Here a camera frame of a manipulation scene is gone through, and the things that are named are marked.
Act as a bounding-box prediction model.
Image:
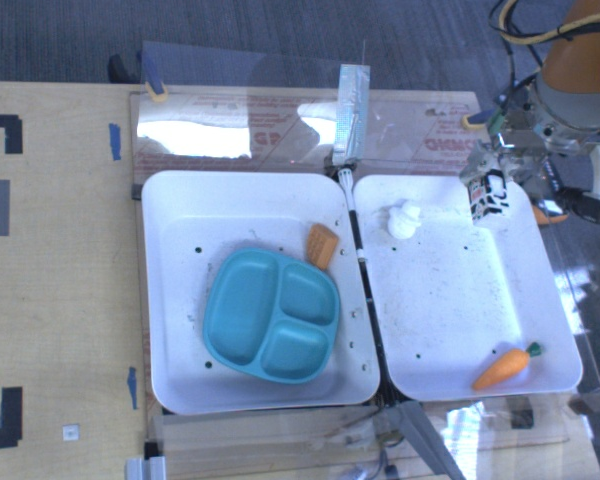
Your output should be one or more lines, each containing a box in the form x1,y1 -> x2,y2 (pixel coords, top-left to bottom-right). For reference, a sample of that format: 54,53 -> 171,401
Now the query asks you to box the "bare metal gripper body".
494,111 -> 600,165

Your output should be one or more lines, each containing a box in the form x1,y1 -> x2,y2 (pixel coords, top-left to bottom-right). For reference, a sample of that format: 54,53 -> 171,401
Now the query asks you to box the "white and black milk carton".
466,168 -> 511,227

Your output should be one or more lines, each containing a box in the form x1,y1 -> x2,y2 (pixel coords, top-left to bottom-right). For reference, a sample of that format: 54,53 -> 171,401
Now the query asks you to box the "orange toy piece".
531,203 -> 570,227

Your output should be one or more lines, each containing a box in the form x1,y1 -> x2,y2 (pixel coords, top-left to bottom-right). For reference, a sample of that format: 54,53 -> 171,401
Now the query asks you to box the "white lumpy toy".
385,199 -> 423,241

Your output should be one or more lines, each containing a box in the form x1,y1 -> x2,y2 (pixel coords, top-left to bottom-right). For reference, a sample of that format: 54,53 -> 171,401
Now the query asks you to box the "white plastic tray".
140,169 -> 382,416
352,173 -> 584,402

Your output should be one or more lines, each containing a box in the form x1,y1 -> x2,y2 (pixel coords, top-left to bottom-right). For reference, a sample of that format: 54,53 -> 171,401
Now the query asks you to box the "orange biscuit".
305,222 -> 341,272

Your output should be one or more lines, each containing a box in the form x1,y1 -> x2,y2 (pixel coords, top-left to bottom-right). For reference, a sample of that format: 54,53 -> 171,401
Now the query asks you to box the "brown cardboard board red print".
129,85 -> 597,469

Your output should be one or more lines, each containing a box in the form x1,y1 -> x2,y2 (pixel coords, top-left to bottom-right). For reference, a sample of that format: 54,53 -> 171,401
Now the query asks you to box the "orange carrot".
471,341 -> 545,392

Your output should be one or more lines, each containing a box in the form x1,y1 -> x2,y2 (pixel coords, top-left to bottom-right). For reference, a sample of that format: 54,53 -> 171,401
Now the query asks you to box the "blue divided plate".
202,246 -> 342,385

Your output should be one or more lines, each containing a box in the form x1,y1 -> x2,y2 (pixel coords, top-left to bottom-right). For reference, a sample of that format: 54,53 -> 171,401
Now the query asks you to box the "black cylinder on white bracket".
539,142 -> 600,225

